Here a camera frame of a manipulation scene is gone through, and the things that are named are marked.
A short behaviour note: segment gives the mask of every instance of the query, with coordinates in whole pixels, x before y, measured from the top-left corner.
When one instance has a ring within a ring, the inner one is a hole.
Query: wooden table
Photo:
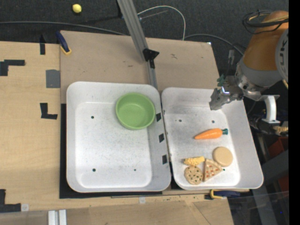
[[[0,42],[0,61],[26,62],[25,66],[9,66],[8,76],[0,76],[0,188],[6,189],[5,203],[28,204],[30,211],[139,206],[139,197],[134,196],[59,198],[60,105],[66,102],[68,85],[75,81],[148,83],[145,63],[138,57],[131,37],[70,31],[62,34],[72,49],[69,56],[56,44],[45,44],[45,55],[41,55],[40,44]],[[147,42],[150,49],[160,52],[155,59],[160,92],[166,87],[215,88],[218,70],[210,44],[155,38]],[[60,71],[60,88],[46,87],[47,70]],[[47,103],[48,113],[57,114],[57,119],[42,119],[40,103]],[[147,196],[146,204],[162,202],[154,205],[160,209],[180,209],[180,204],[189,207],[187,214],[201,222],[205,219],[196,202],[204,201],[207,192],[168,188],[163,195]],[[227,200],[222,204],[221,211],[230,215]]]

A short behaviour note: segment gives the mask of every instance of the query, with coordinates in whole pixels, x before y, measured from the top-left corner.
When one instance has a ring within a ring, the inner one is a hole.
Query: green plate
[[[128,93],[118,99],[116,113],[124,127],[138,130],[146,128],[154,121],[155,107],[147,96]]]

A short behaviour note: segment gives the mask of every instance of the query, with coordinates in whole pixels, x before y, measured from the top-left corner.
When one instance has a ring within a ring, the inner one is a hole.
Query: yellow ball
[[[74,11],[75,13],[80,13],[80,12],[82,11],[82,8],[81,8],[81,6],[80,6],[79,4],[74,4],[74,5],[72,6],[72,9],[73,9],[73,11]]]

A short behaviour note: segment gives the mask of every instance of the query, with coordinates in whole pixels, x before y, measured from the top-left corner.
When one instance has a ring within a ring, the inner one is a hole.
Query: toy carrot
[[[219,128],[213,128],[213,129],[209,129],[205,132],[202,132],[198,135],[195,136],[195,139],[211,139],[211,138],[218,138],[222,135],[226,135],[228,134],[228,129],[225,128],[223,130],[219,129]]]

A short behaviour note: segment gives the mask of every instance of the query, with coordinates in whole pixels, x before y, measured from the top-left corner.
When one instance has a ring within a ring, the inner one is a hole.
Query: toy pizza slice
[[[223,171],[223,168],[217,162],[205,159],[204,163],[204,181],[215,177],[217,174]]]

